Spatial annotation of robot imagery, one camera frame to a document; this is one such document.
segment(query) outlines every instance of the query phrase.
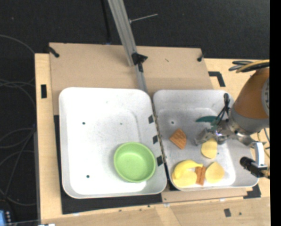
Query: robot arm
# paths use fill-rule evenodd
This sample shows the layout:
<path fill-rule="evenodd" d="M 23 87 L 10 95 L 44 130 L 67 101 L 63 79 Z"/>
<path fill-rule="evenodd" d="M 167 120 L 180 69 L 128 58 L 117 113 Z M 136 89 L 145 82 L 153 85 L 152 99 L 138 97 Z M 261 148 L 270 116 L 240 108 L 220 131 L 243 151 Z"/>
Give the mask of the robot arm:
<path fill-rule="evenodd" d="M 223 144 L 227 139 L 236 139 L 245 145 L 251 145 L 255 148 L 256 160 L 243 157 L 240 164 L 256 177 L 270 179 L 267 165 L 264 164 L 263 144 L 251 138 L 252 134 L 269 128 L 269 68 L 266 68 L 268 66 L 269 60 L 234 66 L 237 73 L 252 70 L 256 72 L 246 82 L 231 108 L 228 108 L 228 95 L 225 94 L 224 108 L 217 117 L 208 116 L 197 120 L 210 122 L 211 128 L 205 128 L 195 139 L 195 143 L 202 144 L 213 137 L 218 144 Z M 220 117 L 224 112 L 228 114 L 226 120 Z"/>

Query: toy sink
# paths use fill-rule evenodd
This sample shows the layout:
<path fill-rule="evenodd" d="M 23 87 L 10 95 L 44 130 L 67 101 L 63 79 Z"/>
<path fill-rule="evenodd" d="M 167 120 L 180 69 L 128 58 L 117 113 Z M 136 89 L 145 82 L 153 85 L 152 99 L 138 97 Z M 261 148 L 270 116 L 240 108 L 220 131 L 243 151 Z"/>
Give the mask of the toy sink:
<path fill-rule="evenodd" d="M 216 158 L 209 159 L 201 154 L 201 145 L 195 145 L 194 138 L 204 128 L 209 127 L 209 123 L 195 121 L 203 116 L 217 116 L 224 106 L 225 93 L 223 90 L 160 90 L 154 94 L 154 107 L 169 175 L 177 163 L 186 159 L 202 163 L 205 167 L 216 161 L 225 171 L 224 178 L 218 183 L 205 182 L 203 186 L 195 184 L 184 188 L 176 187 L 181 191 L 251 187 L 258 182 L 258 179 L 244 170 L 239 163 L 243 156 L 253 158 L 248 146 L 230 139 L 217 146 Z M 230 96 L 229 106 L 232 105 L 233 99 Z M 178 128 L 182 129 L 187 137 L 187 144 L 183 150 L 169 140 Z"/>
<path fill-rule="evenodd" d="M 158 194 L 167 184 L 152 102 L 138 89 L 66 88 L 59 96 L 62 183 L 74 198 Z M 127 142 L 148 147 L 154 175 L 123 180 L 114 167 L 117 148 Z"/>
<path fill-rule="evenodd" d="M 258 179 L 239 163 L 243 156 L 252 158 L 249 147 L 228 140 L 218 145 L 218 155 L 211 160 L 204 158 L 201 145 L 194 143 L 194 138 L 208 126 L 195 120 L 218 115 L 224 93 L 221 90 L 160 90 L 153 96 L 153 105 L 149 95 L 138 89 L 64 89 L 59 96 L 59 118 L 65 192 L 73 198 L 158 194 L 167 184 L 165 166 L 171 175 L 175 165 L 186 159 L 204 166 L 217 161 L 224 168 L 225 176 L 217 184 L 178 188 L 181 191 L 254 186 Z M 178 128 L 187 136 L 183 150 L 169 140 Z M 127 142 L 141 143 L 152 151 L 156 169 L 148 180 L 127 182 L 118 175 L 114 154 Z"/>

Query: black carpet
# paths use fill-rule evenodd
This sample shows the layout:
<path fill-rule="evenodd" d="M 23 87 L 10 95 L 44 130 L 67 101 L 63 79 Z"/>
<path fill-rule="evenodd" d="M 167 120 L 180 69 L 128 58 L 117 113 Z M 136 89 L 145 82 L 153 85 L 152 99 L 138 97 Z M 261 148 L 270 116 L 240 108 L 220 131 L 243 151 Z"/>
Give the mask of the black carpet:
<path fill-rule="evenodd" d="M 270 0 L 124 2 L 130 19 L 158 14 L 132 23 L 137 45 L 201 48 L 210 58 L 269 58 Z M 104 4 L 111 39 L 101 0 L 0 0 L 0 200 L 16 221 L 37 219 L 34 53 L 49 42 L 120 44 Z"/>

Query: green bowl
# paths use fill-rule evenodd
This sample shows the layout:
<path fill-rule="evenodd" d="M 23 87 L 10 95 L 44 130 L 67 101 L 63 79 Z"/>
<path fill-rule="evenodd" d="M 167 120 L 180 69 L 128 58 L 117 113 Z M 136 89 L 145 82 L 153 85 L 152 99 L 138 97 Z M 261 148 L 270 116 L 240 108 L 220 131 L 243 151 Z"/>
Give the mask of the green bowl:
<path fill-rule="evenodd" d="M 140 183 L 151 178 L 156 169 L 152 151 L 137 142 L 120 145 L 114 154 L 114 166 L 118 175 L 128 182 Z"/>

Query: aluminum rod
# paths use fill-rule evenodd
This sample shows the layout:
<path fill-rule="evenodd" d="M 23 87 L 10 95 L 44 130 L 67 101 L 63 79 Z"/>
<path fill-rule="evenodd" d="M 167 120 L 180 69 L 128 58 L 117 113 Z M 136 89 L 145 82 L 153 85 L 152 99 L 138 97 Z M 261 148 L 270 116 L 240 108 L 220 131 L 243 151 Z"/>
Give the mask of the aluminum rod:
<path fill-rule="evenodd" d="M 132 54 L 137 53 L 133 33 L 131 30 L 130 22 L 124 6 L 123 0 L 108 0 L 113 19 L 116 24 L 118 34 L 120 36 L 122 45 L 125 49 L 126 57 L 129 66 L 134 66 Z M 139 88 L 148 92 L 145 78 L 142 72 L 139 71 L 138 66 L 135 66 L 136 77 Z"/>

